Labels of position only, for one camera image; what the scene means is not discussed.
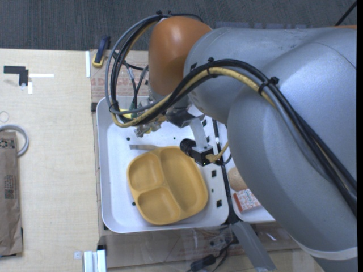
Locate yellow divided plate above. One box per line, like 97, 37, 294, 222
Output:
126, 146, 209, 226

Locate tan round bread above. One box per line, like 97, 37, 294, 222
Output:
227, 167, 248, 193

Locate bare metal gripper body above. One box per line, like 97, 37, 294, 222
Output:
139, 96, 204, 129

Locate thin black and white rod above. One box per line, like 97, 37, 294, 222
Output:
212, 118, 238, 224

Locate orange and white packet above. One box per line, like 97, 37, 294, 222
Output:
233, 188, 263, 214

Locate black cylinder on white bracket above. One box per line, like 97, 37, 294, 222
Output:
179, 117, 215, 167

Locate brown paper bag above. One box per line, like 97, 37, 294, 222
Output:
0, 131, 24, 257

